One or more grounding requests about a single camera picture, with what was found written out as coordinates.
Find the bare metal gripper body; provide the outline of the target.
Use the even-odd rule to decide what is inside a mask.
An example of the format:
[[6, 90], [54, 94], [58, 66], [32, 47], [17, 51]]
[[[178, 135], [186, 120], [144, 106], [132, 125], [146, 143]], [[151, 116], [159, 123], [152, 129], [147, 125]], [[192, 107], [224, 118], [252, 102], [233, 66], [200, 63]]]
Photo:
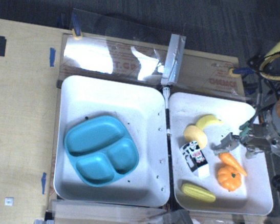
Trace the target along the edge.
[[272, 126], [251, 124], [241, 126], [240, 130], [240, 143], [247, 156], [266, 153], [280, 157], [280, 134]]

